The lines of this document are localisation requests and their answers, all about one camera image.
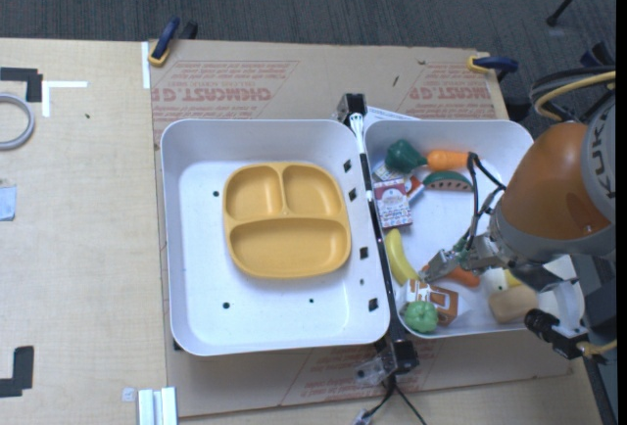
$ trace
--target yellow banana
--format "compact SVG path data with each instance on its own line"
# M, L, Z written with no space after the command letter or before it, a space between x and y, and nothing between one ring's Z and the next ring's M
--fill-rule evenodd
M390 271L396 281L403 286L410 279L417 279L417 272L413 269L413 266L410 265L408 258L405 256L403 240L401 239L399 229L392 228L385 236L384 242L385 252L390 262Z

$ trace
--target gray ring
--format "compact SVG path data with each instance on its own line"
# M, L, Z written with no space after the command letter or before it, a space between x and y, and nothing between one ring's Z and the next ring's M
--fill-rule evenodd
M32 130L35 127L35 115L33 114L30 105L25 100L18 98L17 96L13 96L12 94L0 93L0 103L11 103L12 105L16 105L24 110L26 116L28 117L26 129L22 134L20 134L20 136L10 141L0 141L0 151L13 150L21 147L32 134Z

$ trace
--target table surface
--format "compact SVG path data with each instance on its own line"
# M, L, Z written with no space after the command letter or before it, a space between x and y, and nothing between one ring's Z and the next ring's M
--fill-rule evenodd
M0 152L0 180L18 189L16 218L0 223L0 354L7 361L0 363L0 379L11 376L16 347L33 346L35 353L32 389L0 399L0 421L134 423L135 404L123 398L124 389L161 389L168 380L151 96L141 44L3 39L0 67L88 82L53 88L49 117L41 104L32 105L32 138ZM0 90L20 92L15 83L1 84ZM0 106L0 123L12 125L7 108ZM581 359L565 376L408 397L427 423L440 425L601 423ZM347 424L378 402L184 422ZM394 396L374 422L418 420Z

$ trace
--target white plastic tray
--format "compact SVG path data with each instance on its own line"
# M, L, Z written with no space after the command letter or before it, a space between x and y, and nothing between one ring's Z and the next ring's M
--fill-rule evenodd
M184 119L164 131L161 148L170 323L184 350L219 355L361 345L385 335L390 310L348 127L335 120ZM352 233L351 254L339 269L262 279L234 264L221 191L234 170L267 162L313 163L337 180Z
M382 162L388 147L400 138L408 140L425 156L434 149L474 152L483 166L504 184L508 183L533 143L524 127L509 120L384 119L372 123L365 131L365 147L370 165ZM428 172L424 169L418 175L419 179L423 179ZM459 172L468 176L466 169ZM477 186L481 205L496 186L478 169ZM449 250L468 229L473 212L473 196L466 192L424 190L410 208L413 224L400 228L400 231L410 263L420 270L439 250ZM488 218L484 215L480 219L478 233L486 230ZM570 257L550 263L547 268L562 278L575 277ZM438 326L429 334L413 334L422 338L445 338L526 329L521 319L498 323L490 312L488 298L495 292L498 283L494 279L495 274L490 272L492 270L482 277L478 288L470 289L444 279L438 281L439 286L458 291L469 310L449 326ZM394 288L396 293L400 285L394 282ZM558 315L554 293L543 293L539 295L538 301L541 309ZM580 311L583 314L583 297L580 298Z

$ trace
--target green toy pepper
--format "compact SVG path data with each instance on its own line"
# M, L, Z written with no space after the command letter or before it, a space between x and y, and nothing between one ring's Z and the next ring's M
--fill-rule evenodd
M426 165L422 157L407 140L400 139L388 148L385 165L398 172L408 173L420 165Z
M418 333L430 333L438 325L438 310L432 303L411 302L403 314L405 324Z

